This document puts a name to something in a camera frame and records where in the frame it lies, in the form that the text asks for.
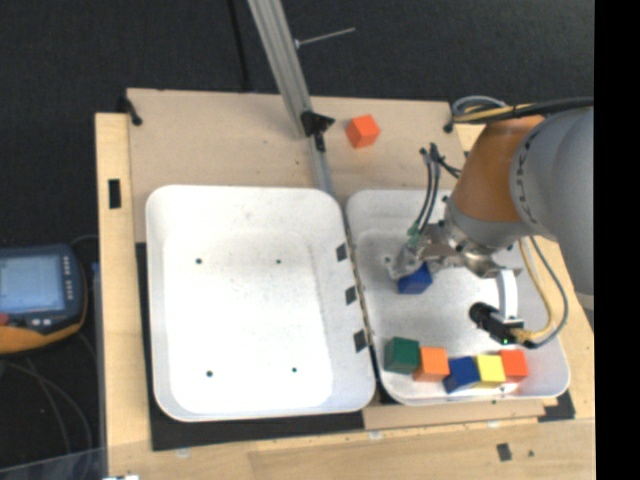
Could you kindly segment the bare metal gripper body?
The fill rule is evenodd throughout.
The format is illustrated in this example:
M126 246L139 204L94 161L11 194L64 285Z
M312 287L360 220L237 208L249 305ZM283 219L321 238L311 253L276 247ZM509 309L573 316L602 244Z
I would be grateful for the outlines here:
M456 226L427 226L424 230L411 226L400 252L415 254L419 269L425 260L441 258L443 269L460 267L476 276L496 276L502 266L494 256L505 249L505 245L477 243Z

